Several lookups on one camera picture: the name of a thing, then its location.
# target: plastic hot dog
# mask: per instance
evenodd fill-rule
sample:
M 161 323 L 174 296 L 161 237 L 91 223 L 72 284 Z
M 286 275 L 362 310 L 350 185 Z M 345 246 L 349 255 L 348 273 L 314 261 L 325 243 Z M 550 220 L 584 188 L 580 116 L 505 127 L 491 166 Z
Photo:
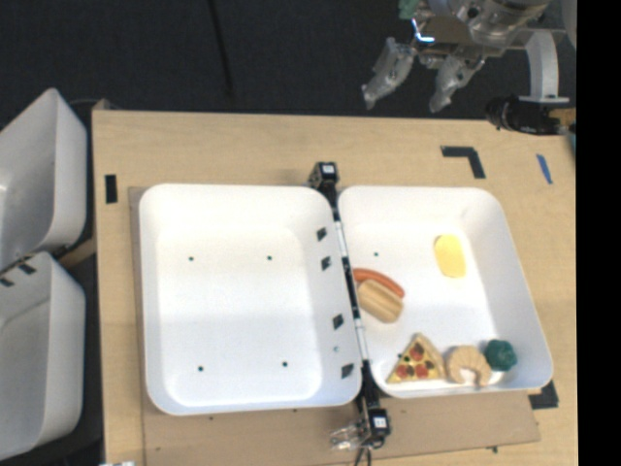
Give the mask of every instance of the plastic hot dog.
M 360 307 L 382 322 L 395 322 L 404 308 L 401 297 L 376 280 L 358 286 Z
M 383 284 L 386 288 L 391 290 L 398 297 L 405 297 L 406 292 L 393 280 L 388 278 L 387 276 L 374 271 L 373 269 L 364 269 L 364 268 L 354 268 L 353 271 L 353 279 L 357 283 L 361 283 L 365 280 L 375 280 L 376 282 Z

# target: container lid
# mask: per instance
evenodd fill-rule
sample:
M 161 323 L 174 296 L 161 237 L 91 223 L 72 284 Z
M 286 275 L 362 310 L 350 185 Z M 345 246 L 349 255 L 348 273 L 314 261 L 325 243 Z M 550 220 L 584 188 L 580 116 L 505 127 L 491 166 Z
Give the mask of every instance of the container lid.
M 0 271 L 77 241 L 86 221 L 86 129 L 50 88 L 0 132 Z
M 160 184 L 138 205 L 147 392 L 196 415 L 345 404 L 361 355 L 328 201 Z

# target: toy food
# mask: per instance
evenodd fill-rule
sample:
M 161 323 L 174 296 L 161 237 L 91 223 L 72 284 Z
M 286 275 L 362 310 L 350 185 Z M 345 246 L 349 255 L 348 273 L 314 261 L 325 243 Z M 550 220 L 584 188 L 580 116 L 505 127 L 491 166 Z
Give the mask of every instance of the toy food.
M 495 371 L 508 371 L 517 364 L 513 346 L 506 340 L 492 340 L 485 349 L 485 359 Z
M 364 280 L 375 280 L 376 282 L 383 284 L 389 290 L 392 290 L 401 298 L 406 295 L 406 292 L 398 284 L 377 271 L 373 271 L 372 269 L 354 268 L 352 273 L 353 279 L 358 283 L 361 283 Z
M 424 335 L 417 334 L 404 350 L 386 382 L 416 382 L 445 377 L 444 359 L 441 354 Z
M 358 303 L 367 313 L 383 322 L 395 322 L 404 308 L 401 297 L 375 280 L 360 283 Z
M 434 253 L 443 275 L 450 278 L 466 275 L 466 258 L 455 235 L 440 235 L 434 242 Z
M 492 376 L 492 370 L 485 356 L 475 346 L 461 346 L 446 358 L 446 372 L 457 383 L 465 383 L 461 370 L 469 369 L 476 374 L 476 383 L 486 386 Z

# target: plastic pizza slice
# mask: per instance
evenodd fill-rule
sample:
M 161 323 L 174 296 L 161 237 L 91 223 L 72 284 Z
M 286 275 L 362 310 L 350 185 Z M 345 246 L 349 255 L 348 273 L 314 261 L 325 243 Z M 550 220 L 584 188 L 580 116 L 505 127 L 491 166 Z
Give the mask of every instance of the plastic pizza slice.
M 409 343 L 387 383 L 416 382 L 446 378 L 444 359 L 424 335 L 417 334 Z

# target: wooden table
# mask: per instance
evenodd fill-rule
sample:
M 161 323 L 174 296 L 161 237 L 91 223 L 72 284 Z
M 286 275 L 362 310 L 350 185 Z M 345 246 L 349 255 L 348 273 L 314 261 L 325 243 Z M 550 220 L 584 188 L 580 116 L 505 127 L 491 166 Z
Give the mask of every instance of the wooden table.
M 141 380 L 128 193 L 156 183 L 302 184 L 335 161 L 341 186 L 476 186 L 501 202 L 554 360 L 557 409 L 526 392 L 384 399 L 390 466 L 577 464 L 575 161 L 569 141 L 496 131 L 484 121 L 144 113 L 92 117 L 105 458 L 146 466 L 350 463 L 328 434 L 355 417 L 332 409 L 173 417 Z M 466 157 L 473 148 L 485 178 Z M 550 183 L 540 166 L 544 157 Z M 494 452 L 494 446 L 500 447 Z

